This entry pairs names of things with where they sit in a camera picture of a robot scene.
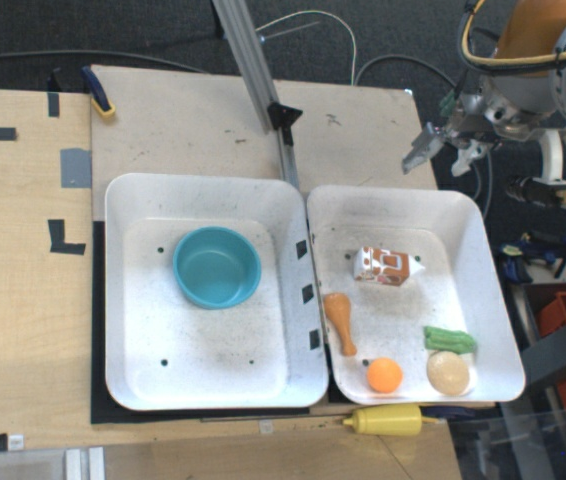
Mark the green toy beans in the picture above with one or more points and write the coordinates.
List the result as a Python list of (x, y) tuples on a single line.
[(449, 340)]

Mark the black block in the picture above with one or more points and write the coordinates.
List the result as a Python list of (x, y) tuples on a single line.
[(283, 114)]

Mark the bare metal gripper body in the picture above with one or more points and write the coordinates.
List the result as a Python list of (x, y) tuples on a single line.
[(478, 118)]

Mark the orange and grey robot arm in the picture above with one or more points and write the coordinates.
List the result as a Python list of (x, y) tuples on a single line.
[(543, 13)]

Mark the black cylinder on white bracket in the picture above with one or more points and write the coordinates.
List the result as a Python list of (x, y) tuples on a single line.
[(538, 188)]

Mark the orange ball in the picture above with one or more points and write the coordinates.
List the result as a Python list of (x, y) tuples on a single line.
[(384, 375)]

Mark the teal bowl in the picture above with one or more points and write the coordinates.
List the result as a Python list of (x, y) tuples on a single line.
[(215, 268)]

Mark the orange toy chicken drumstick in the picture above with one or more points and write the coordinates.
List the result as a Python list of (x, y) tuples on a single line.
[(340, 318)]

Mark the beige round biscuit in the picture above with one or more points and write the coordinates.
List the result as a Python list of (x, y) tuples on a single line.
[(448, 373)]

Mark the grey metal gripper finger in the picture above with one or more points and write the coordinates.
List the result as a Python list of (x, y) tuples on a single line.
[(420, 150), (470, 157)]

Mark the brown and white carton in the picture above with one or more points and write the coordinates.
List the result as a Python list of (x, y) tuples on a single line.
[(385, 267)]

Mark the pale wood board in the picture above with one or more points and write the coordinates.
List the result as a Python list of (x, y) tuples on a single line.
[(188, 123)]

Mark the white plastic tray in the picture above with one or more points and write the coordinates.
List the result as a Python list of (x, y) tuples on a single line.
[(393, 318), (213, 348)]

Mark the yellow squeeze bottle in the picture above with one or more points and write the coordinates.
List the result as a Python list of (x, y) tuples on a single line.
[(388, 419)]

